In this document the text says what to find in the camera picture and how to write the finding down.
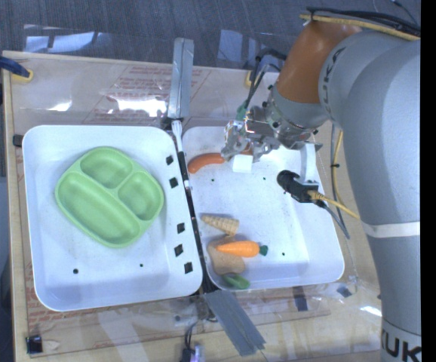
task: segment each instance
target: gray robot arm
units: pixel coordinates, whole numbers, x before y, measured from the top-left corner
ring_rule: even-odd
[[[326,120],[342,129],[348,174],[379,278],[382,360],[420,361],[420,40],[311,25],[297,39],[298,51],[289,54],[263,107],[229,125],[222,156],[252,149],[258,161],[280,145],[301,149]],[[318,38],[307,38],[317,30]],[[324,33],[331,42],[323,41]],[[315,58],[319,72],[307,57]]]

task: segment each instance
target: green divided plate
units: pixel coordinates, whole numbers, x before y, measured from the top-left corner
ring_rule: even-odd
[[[163,189],[122,151],[98,147],[80,157],[55,188],[59,208],[83,232],[107,247],[125,247],[161,212]]]

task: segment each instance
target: plastic sheet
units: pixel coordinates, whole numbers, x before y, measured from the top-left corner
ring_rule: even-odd
[[[8,51],[34,72],[30,82],[15,77],[11,83],[14,132],[24,135],[39,124],[121,124],[163,127],[169,100],[173,39],[131,38],[53,29],[25,28],[24,53]],[[291,44],[293,37],[259,34],[256,38],[222,31],[220,46],[206,66],[195,60],[192,73],[191,113],[185,128],[225,124],[247,96],[247,72],[254,55],[264,47]],[[195,54],[200,54],[196,44]],[[268,95],[277,72],[270,69],[252,103]],[[330,125],[315,136],[324,148],[318,153],[318,171],[324,191],[330,194],[328,157]],[[220,324],[205,315],[199,293],[177,299],[71,312],[46,309],[35,295],[21,150],[17,149],[20,213],[24,248],[28,335],[42,338],[41,357],[72,351],[177,339],[192,329],[204,346],[206,360],[240,360],[230,344],[220,347]],[[339,177],[350,188],[345,165]],[[342,191],[348,206],[352,193]],[[348,354],[379,349],[380,300],[367,239],[361,224],[345,218],[351,240],[336,228],[345,260],[343,276],[336,282],[273,290],[243,291],[237,299],[266,340],[265,349],[252,359],[282,361]],[[156,359],[150,351],[149,360]]]

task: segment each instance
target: toy carrot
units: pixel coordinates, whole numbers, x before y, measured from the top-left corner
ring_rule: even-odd
[[[215,249],[219,252],[241,257],[255,257],[259,253],[265,256],[269,250],[266,245],[260,246],[257,242],[251,240],[232,241],[230,243],[217,245]]]

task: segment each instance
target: plastic tray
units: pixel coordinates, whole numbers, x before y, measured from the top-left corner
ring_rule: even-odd
[[[139,240],[110,248],[60,210],[58,180],[90,150],[109,146],[159,183],[164,205]],[[174,142],[155,127],[42,125],[23,138],[23,166],[35,292],[55,311],[193,294],[202,269]]]
[[[223,127],[192,127],[183,136],[186,160],[219,152],[223,143]],[[237,238],[269,247],[266,256],[244,260],[241,276],[249,280],[251,290],[327,283],[342,276],[344,260],[331,216],[284,194],[276,181],[284,169],[298,172],[300,154],[282,147],[262,156],[251,173],[233,172],[230,161],[189,175],[207,272],[221,289],[236,290],[213,270],[207,245],[224,234],[202,222],[203,213],[239,219]],[[316,168],[314,179],[320,182]]]
[[[164,203],[159,183],[120,150],[98,147],[60,177],[57,204],[83,232],[108,247],[140,238]]]

